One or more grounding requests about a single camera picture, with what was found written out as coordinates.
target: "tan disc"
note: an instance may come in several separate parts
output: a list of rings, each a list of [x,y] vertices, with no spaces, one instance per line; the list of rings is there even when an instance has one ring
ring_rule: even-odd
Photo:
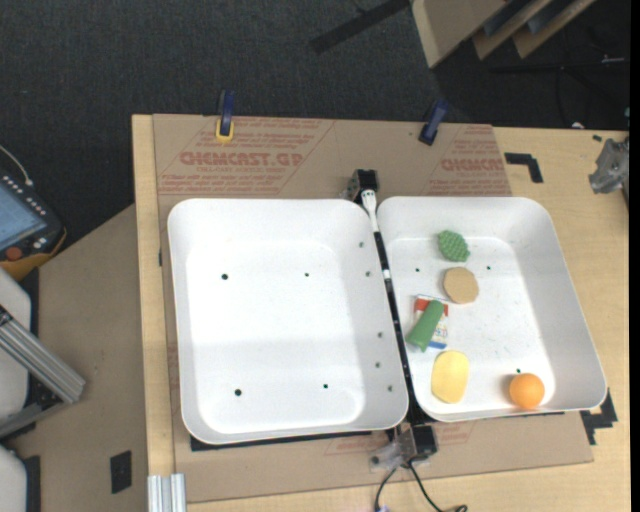
[[[455,267],[444,275],[444,290],[453,302],[466,304],[478,296],[478,282],[472,272],[463,267]]]

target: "wire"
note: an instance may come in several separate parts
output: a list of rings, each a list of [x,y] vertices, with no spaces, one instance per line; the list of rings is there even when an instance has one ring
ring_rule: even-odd
[[[418,475],[418,472],[413,467],[413,461],[418,459],[418,458],[419,457],[413,457],[413,458],[409,459],[406,464],[399,464],[398,466],[393,468],[391,471],[389,471],[387,476],[384,478],[384,480],[380,484],[380,487],[378,488],[378,492],[376,493],[376,499],[375,499],[375,502],[374,502],[374,512],[380,512],[380,510],[381,510],[381,508],[380,508],[380,495],[382,494],[382,489],[384,488],[385,484],[389,481],[389,479],[394,475],[394,473],[397,471],[397,469],[400,468],[400,467],[405,468],[405,469],[409,469],[411,471],[411,473],[413,473],[413,476],[415,477],[416,482],[418,483],[418,486],[420,487],[420,490],[422,491],[423,496],[429,502],[429,505],[431,505],[436,512],[444,512],[441,508],[439,508],[433,502],[433,500],[431,499],[431,497],[427,493],[426,489],[422,485],[422,481],[420,480],[420,476]],[[455,512],[467,512],[468,510],[469,510],[469,508],[466,505],[460,505],[459,507],[457,507],[455,509]]]
[[[0,144],[0,151],[2,151],[5,155],[7,155],[13,161],[13,163],[16,164],[16,167],[20,169],[20,172],[24,176],[24,184],[29,187],[33,187],[33,181],[31,181],[31,178],[29,177],[29,173],[27,173],[27,170],[23,167],[20,161],[15,156],[13,156],[11,152],[7,148],[5,148],[2,144]]]

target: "black fabric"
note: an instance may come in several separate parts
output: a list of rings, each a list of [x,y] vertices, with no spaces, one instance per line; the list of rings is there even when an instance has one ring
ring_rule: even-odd
[[[628,57],[630,0],[595,2],[524,60],[508,41],[483,62],[467,41],[429,69],[408,8],[314,51],[382,3],[0,0],[0,144],[65,223],[67,247],[134,200],[131,115],[212,113],[222,89],[240,115],[419,121],[443,98],[451,122],[626,128],[570,76],[490,67]],[[588,73],[628,105],[628,69]]]

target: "toy orange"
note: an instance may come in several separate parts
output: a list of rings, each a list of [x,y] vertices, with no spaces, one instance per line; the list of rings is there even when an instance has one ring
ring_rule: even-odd
[[[509,395],[523,409],[535,409],[544,398],[544,383],[533,373],[520,373],[511,379]]]

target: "blue clip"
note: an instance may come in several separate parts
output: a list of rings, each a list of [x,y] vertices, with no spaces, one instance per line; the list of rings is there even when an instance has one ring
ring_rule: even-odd
[[[233,100],[235,92],[222,91],[218,107],[220,110],[220,119],[216,122],[216,138],[220,142],[229,142],[233,139]]]
[[[438,125],[444,119],[444,116],[447,115],[449,111],[449,103],[445,100],[438,100],[434,104],[431,109],[431,113],[429,114],[429,120],[422,127],[420,131],[420,136],[418,139],[425,144],[431,146],[433,142],[436,140],[436,135],[438,134]]]

